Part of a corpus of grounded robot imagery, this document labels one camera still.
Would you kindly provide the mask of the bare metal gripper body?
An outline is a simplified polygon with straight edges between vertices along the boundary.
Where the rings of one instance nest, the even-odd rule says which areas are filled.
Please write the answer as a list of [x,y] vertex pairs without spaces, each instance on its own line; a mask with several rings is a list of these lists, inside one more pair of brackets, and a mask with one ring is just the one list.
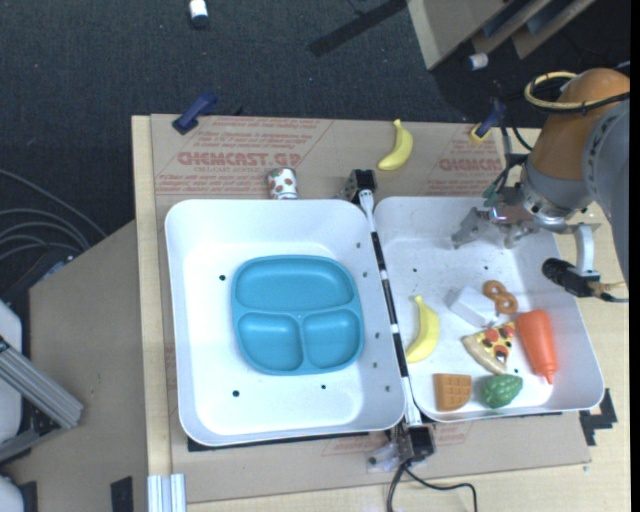
[[570,230],[570,211],[528,192],[503,194],[490,208],[491,221],[510,236],[525,236],[548,230],[562,234]]

